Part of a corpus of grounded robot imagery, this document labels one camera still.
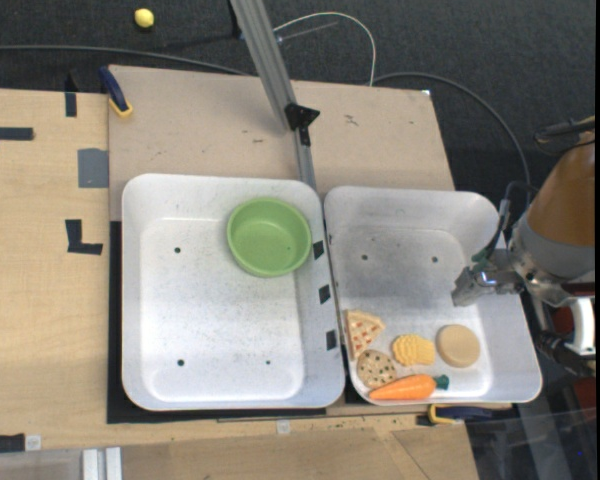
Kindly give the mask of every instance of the round beige toy food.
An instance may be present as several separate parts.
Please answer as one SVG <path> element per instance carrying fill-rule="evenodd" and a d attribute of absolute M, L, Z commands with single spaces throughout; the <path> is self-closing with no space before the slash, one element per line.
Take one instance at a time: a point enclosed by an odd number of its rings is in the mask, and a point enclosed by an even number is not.
<path fill-rule="evenodd" d="M 367 350 L 358 358 L 358 378 L 371 389 L 396 380 L 396 367 L 391 358 L 377 350 Z"/>
<path fill-rule="evenodd" d="M 436 336 L 438 354 L 445 363 L 467 368 L 480 357 L 480 342 L 475 333 L 464 325 L 447 325 Z"/>

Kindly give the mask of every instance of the toy food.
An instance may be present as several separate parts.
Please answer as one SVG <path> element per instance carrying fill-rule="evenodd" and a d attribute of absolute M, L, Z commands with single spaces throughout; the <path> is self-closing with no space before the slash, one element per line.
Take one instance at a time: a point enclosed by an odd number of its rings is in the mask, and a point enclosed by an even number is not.
<path fill-rule="evenodd" d="M 435 346 L 417 334 L 398 336 L 392 345 L 393 355 L 404 366 L 433 364 L 436 358 Z"/>
<path fill-rule="evenodd" d="M 447 325 L 438 331 L 436 347 L 449 366 L 467 368 L 480 357 L 480 342 L 474 332 L 464 325 Z"/>
<path fill-rule="evenodd" d="M 423 400 L 436 389 L 448 389 L 449 377 L 432 377 L 424 373 L 409 375 L 369 393 L 372 400 Z"/>
<path fill-rule="evenodd" d="M 371 313 L 359 309 L 347 311 L 347 339 L 352 359 L 360 357 L 385 327 L 384 322 Z"/>
<path fill-rule="evenodd" d="M 377 350 L 367 350 L 358 358 L 358 378 L 368 388 L 375 389 L 397 379 L 391 358 Z"/>

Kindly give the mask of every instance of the metal pole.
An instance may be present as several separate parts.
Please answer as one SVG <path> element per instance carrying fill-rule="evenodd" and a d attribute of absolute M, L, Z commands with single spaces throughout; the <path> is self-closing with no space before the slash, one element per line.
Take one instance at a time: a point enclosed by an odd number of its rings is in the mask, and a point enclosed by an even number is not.
<path fill-rule="evenodd" d="M 285 109 L 297 101 L 264 3 L 262 0 L 230 1 L 273 112 L 284 128 L 290 130 Z M 294 134 L 300 180 L 315 189 L 311 147 L 302 139 L 300 130 L 294 130 Z"/>

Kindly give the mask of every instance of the toy carrot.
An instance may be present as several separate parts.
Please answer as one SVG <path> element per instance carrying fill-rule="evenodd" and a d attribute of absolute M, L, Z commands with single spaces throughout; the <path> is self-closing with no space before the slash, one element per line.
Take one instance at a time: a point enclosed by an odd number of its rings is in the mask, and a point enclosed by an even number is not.
<path fill-rule="evenodd" d="M 422 400 L 437 389 L 448 389 L 449 377 L 432 377 L 424 373 L 409 375 L 369 393 L 372 400 Z"/>

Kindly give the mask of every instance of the green plate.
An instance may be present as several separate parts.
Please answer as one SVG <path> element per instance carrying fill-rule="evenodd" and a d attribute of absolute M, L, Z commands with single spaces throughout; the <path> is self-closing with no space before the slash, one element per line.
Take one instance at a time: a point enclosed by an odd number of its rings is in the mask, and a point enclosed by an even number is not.
<path fill-rule="evenodd" d="M 227 240 L 238 264 L 259 277 L 294 271 L 311 250 L 311 230 L 304 215 L 270 197 L 238 206 L 229 218 Z"/>

